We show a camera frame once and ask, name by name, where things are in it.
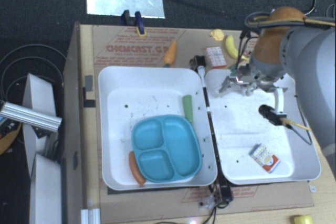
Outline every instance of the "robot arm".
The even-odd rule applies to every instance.
[[[286,18],[297,19],[298,26],[286,25]],[[291,7],[271,13],[266,22],[274,27],[268,24],[270,28],[262,29],[250,62],[233,70],[219,92],[225,93],[232,85],[245,87],[247,95],[256,88],[272,92],[274,82],[285,73],[290,75],[296,83],[300,109],[336,177],[334,22],[326,29],[300,26],[302,19],[307,18]]]

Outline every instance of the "tan cardboard surface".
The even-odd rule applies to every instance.
[[[159,28],[151,30],[150,28],[147,29],[150,34],[148,38],[151,38],[148,44],[145,43],[144,39],[139,41],[140,38],[136,36],[133,27],[92,27],[82,25],[80,30],[82,79],[87,75],[93,75],[97,78],[99,71],[105,65],[163,66],[162,58],[164,52],[173,39],[177,39],[177,57],[173,67],[188,67],[189,60],[195,55],[203,55],[206,47],[222,46],[223,48],[224,44],[223,41],[215,41],[210,37],[210,30],[160,30]],[[239,40],[240,32],[238,31],[224,31],[224,34],[232,34],[236,41]],[[123,46],[123,44],[128,46],[128,43],[123,43],[125,40],[126,42],[133,40],[134,43],[131,44],[134,47],[127,47],[126,49],[120,47]],[[151,56],[145,57],[146,60],[138,61],[136,65],[133,61],[137,61],[137,58],[143,58],[143,54],[148,54],[147,52],[142,52],[142,49],[139,48],[142,46],[145,46],[146,50],[150,50]],[[222,51],[227,61],[227,68],[229,68],[235,63],[235,60],[230,58],[224,49],[222,49]],[[92,93],[90,93],[89,97],[89,99],[94,99]],[[96,121],[96,114],[98,115],[97,119],[99,119],[99,114],[96,113],[99,111],[99,104],[98,102],[96,102],[96,104],[96,108],[85,108],[83,113],[83,120],[85,122],[83,135],[86,144],[86,158],[84,159],[86,162],[85,178],[87,182],[88,207],[100,207],[102,223],[206,216],[208,211],[199,210],[198,206],[200,198],[207,195],[206,187],[147,191],[145,193],[108,194],[107,186],[101,178],[101,163],[99,161],[99,155],[101,154],[100,136],[97,136],[97,131],[95,131],[95,127],[97,126],[96,130],[98,130],[99,134],[99,124],[96,124],[96,122],[99,122]],[[237,223],[243,223],[243,219],[246,220],[247,217],[249,221],[254,221],[250,223],[266,223],[266,219],[270,216],[275,219],[274,221],[270,219],[268,223],[291,223],[289,216],[302,214],[301,212],[316,215],[316,218],[320,218],[323,221],[335,219],[336,183],[326,160],[323,156],[321,157],[320,149],[317,150],[321,159],[322,174],[319,179],[314,180],[311,184],[316,185],[318,188],[318,192],[313,194],[313,197],[316,206],[321,206],[319,210],[315,210],[314,207],[311,207],[247,214],[228,214],[218,216],[217,222],[235,223],[233,221],[238,221]],[[218,214],[313,206],[312,196],[307,182],[235,187],[233,188],[233,193],[235,197],[234,201],[228,208],[222,211],[219,210]],[[263,221],[256,222],[258,219],[257,216],[263,219]],[[195,219],[201,222],[204,217]],[[180,223],[187,221],[186,219],[178,220]]]
[[[78,45],[80,44],[80,38],[78,31],[79,26],[75,25],[64,69],[65,148],[62,156],[62,180],[64,180],[64,177],[66,178],[65,200],[67,201],[68,223],[80,223],[80,210],[84,206],[83,197],[85,193],[84,177],[82,176],[85,166],[81,162],[80,92],[78,91],[80,83],[78,78],[80,61]]]

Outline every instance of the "orange object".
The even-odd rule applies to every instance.
[[[138,168],[137,160],[135,159],[134,151],[130,152],[130,154],[128,156],[128,160],[129,160],[132,175],[134,176],[136,182],[138,182],[140,185],[145,184],[146,179],[142,176],[142,174],[141,174],[141,172]]]
[[[280,7],[272,12],[266,20],[280,20],[286,18],[305,18],[305,15],[292,7]],[[281,64],[279,48],[289,26],[278,26],[264,29],[254,47],[255,57],[265,63]]]
[[[6,136],[3,136],[3,134],[0,133],[0,155],[6,152],[10,145],[14,142],[20,131],[21,125],[22,124],[18,122],[14,123],[14,128],[12,128]]]
[[[176,57],[176,40],[174,40],[169,46],[166,54],[163,57],[163,61],[165,64],[172,65],[175,61]]]

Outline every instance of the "blue clamp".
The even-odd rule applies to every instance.
[[[139,37],[145,37],[147,35],[145,28],[143,26],[143,21],[140,12],[135,12],[135,24],[136,32],[138,33]]]

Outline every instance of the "cardboard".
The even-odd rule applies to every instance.
[[[23,98],[23,106],[50,116],[56,116],[52,85],[33,74],[28,74]],[[22,125],[29,174],[31,175],[35,154],[48,156],[58,137],[58,133],[38,138],[30,124]]]
[[[36,154],[30,185],[30,224],[59,224],[61,210],[60,165]]]
[[[65,71],[65,75],[69,77],[65,78],[65,102],[68,103],[66,118],[73,118],[76,122],[75,126],[74,122],[67,121],[72,127],[66,127],[66,130],[76,133],[69,133],[66,138],[68,221],[71,219],[69,223],[79,223],[74,216],[80,214],[78,209],[81,202],[83,208],[100,208],[103,224],[209,214],[206,208],[199,205],[200,201],[209,197],[208,187],[117,192],[108,189],[102,179],[100,124],[97,124],[100,122],[99,102],[96,96],[99,71],[108,65],[161,67],[164,65],[164,53],[172,40],[177,40],[176,61],[172,67],[187,68],[195,55],[204,55],[206,47],[223,46],[222,41],[215,41],[210,36],[210,30],[146,30],[148,36],[140,38],[134,27],[77,25],[75,28]],[[239,40],[239,31],[224,31],[224,34],[233,35],[236,42]],[[230,68],[235,60],[225,50],[223,55],[227,68]],[[76,75],[78,81],[70,81],[70,77],[76,80]],[[94,84],[86,91],[85,81],[88,76]],[[70,93],[70,90],[77,90],[77,93]],[[81,166],[76,171],[68,168],[74,151],[78,151]],[[240,186],[233,187],[232,190],[234,200],[225,210],[219,210],[218,214],[313,206],[307,182]]]

